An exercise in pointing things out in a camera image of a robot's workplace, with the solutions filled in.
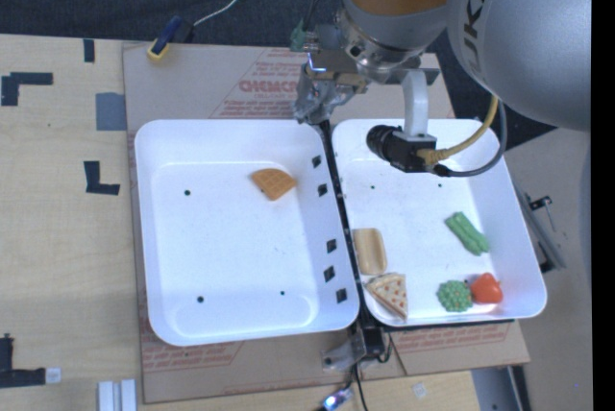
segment cardboard sheet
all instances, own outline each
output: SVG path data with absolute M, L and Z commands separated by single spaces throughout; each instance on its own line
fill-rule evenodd
M 139 325 L 146 403 L 247 394 L 341 383 L 344 373 L 323 370 L 321 352 L 340 346 L 346 330 L 275 339 L 172 347 L 148 322 L 135 174 L 134 139 L 155 119 L 289 119 L 306 55 L 284 48 L 171 45 L 157 63 L 147 43 L 126 43 L 123 53 Z M 437 68 L 435 55 L 423 66 Z M 429 87 L 430 117 L 453 117 L 441 77 Z M 359 118 L 402 118 L 399 85 L 371 85 L 333 114 L 332 123 Z M 391 335 L 385 364 L 362 369 L 363 377 L 425 375 L 529 361 L 517 322 L 421 328 Z

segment white plastic divided tray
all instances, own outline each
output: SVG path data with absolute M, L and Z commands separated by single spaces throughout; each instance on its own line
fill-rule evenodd
M 389 326 L 429 326 L 527 318 L 544 308 L 547 293 L 526 224 L 503 159 L 472 178 L 406 174 L 369 151 L 365 136 L 377 124 L 403 126 L 401 120 L 349 120 L 333 130 L 338 173 L 351 230 L 380 230 L 387 272 L 406 275 L 408 318 L 402 321 L 364 290 L 368 309 Z M 436 148 L 456 145 L 480 126 L 473 120 L 429 121 Z M 442 163 L 452 170 L 482 166 L 498 150 L 488 130 L 474 145 Z M 489 254 L 464 249 L 444 220 L 462 211 L 486 235 Z M 504 299 L 474 304 L 466 312 L 447 312 L 437 299 L 440 283 L 471 281 L 489 272 Z M 366 282 L 369 276 L 361 275 Z
M 341 329 L 358 293 L 316 130 L 286 120 L 160 120 L 135 139 L 149 319 L 189 346 Z M 251 180 L 297 185 L 276 201 Z

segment yellow cable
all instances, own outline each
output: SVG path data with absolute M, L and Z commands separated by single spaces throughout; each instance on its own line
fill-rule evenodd
M 465 150 L 470 145 L 475 143 L 484 134 L 484 132 L 487 131 L 489 126 L 491 126 L 491 123 L 493 123 L 493 118 L 495 117 L 497 111 L 498 97 L 496 97 L 495 95 L 491 95 L 491 104 L 489 105 L 489 111 L 484 118 L 484 122 L 482 123 L 480 128 L 478 128 L 474 132 L 474 134 L 472 134 L 472 136 L 451 148 L 444 148 L 441 150 L 432 150 L 424 148 L 417 151 L 416 155 L 422 158 L 425 161 L 426 165 L 435 165 L 441 160 L 451 157 L 454 154 L 458 154 L 461 150 Z

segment toy bread slice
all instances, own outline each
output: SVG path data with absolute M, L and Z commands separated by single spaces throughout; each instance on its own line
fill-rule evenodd
M 406 275 L 388 273 L 370 279 L 365 288 L 372 296 L 402 319 L 407 319 Z
M 386 252 L 378 229 L 354 229 L 358 269 L 364 275 L 381 275 L 386 270 Z
M 280 169 L 260 169 L 253 173 L 251 177 L 260 190 L 272 201 L 277 200 L 297 185 L 297 181 Z

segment wooden table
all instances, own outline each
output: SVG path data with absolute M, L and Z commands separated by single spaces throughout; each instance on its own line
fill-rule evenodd
M 94 64 L 76 38 L 0 36 L 0 54 L 2 76 L 54 75 L 0 107 L 0 332 L 14 338 L 14 368 L 61 368 L 59 384 L 0 389 L 0 408 L 93 410 L 99 381 L 128 378 L 139 409 L 316 409 L 335 387 L 142 403 L 127 135 L 97 131 L 95 116 L 96 94 L 124 92 L 122 42 L 96 40 Z M 117 196 L 86 193 L 87 160 Z M 371 411 L 479 410 L 470 372 L 363 390 Z M 362 409 L 358 396 L 343 409 Z

